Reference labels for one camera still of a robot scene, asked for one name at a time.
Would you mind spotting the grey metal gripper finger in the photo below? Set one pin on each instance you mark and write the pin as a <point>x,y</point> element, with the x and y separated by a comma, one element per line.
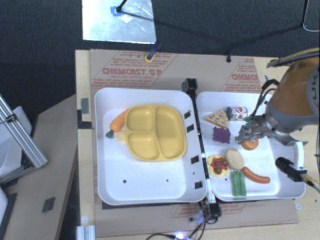
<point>241,136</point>
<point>255,136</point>

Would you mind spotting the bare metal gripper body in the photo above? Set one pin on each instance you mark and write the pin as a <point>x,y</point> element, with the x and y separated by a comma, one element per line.
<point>265,127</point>

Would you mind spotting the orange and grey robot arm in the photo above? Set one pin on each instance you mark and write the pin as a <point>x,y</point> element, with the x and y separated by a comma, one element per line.
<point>292,94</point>

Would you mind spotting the orange doughnut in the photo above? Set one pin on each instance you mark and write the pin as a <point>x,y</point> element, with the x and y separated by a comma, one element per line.
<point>250,146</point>

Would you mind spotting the purple grapes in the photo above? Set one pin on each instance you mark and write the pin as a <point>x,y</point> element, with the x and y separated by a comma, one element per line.
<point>221,135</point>

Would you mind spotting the red and white can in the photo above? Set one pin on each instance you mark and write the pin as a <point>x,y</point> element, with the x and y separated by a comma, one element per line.
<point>238,113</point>

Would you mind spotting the tan round biscuit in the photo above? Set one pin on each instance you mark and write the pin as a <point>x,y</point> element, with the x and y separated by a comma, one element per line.
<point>234,158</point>

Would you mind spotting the pizza slice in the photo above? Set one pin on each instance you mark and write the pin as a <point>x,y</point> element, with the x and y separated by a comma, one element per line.
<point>218,119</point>

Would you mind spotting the yellow pasta with meatballs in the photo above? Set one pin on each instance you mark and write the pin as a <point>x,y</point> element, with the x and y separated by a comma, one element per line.
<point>217,166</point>

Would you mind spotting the orange sausage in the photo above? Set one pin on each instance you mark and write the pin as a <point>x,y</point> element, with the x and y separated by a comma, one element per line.
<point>256,176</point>

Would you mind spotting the thin black and white rod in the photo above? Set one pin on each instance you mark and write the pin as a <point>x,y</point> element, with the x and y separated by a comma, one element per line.
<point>200,136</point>

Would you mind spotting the green asparagus bundle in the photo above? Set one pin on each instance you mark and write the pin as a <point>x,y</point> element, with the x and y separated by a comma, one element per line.
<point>238,184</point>

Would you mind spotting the white plastic tray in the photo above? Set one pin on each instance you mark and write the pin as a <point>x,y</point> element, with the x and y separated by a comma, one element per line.
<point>140,181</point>
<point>262,191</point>

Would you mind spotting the yellow divided plate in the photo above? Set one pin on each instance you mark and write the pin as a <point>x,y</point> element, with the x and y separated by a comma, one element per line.
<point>155,134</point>

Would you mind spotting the brown cardboard board red print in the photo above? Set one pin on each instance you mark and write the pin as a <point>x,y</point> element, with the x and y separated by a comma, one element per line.
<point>155,69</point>

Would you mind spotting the pale yellow toy food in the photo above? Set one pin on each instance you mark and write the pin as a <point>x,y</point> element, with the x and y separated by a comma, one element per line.
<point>122,137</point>

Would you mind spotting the orange carrot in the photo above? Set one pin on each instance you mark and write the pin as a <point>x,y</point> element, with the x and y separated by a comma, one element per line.
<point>118,121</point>

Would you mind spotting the black cylinder on white bracket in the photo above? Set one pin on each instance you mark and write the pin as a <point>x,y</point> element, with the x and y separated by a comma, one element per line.
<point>287,166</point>

